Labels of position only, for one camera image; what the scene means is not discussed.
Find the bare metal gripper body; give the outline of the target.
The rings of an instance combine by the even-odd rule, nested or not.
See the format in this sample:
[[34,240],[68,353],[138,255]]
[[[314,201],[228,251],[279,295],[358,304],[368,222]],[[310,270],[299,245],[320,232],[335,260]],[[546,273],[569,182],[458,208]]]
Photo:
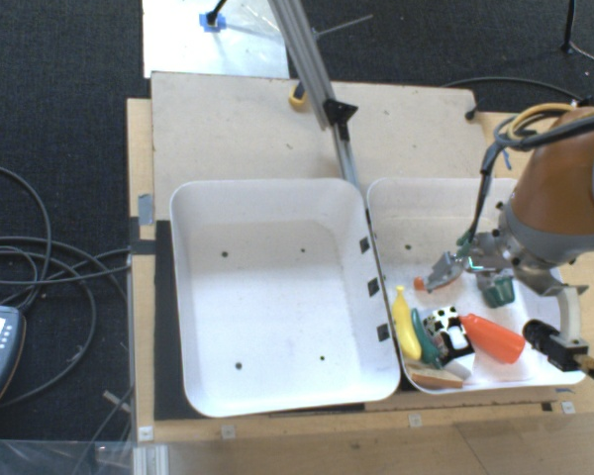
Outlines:
[[556,296],[563,290],[552,274],[563,263],[558,236],[521,222],[509,203],[500,210],[497,228],[476,234],[469,243],[470,272],[501,273],[495,288],[481,291],[484,296],[514,296],[517,283],[539,296]]

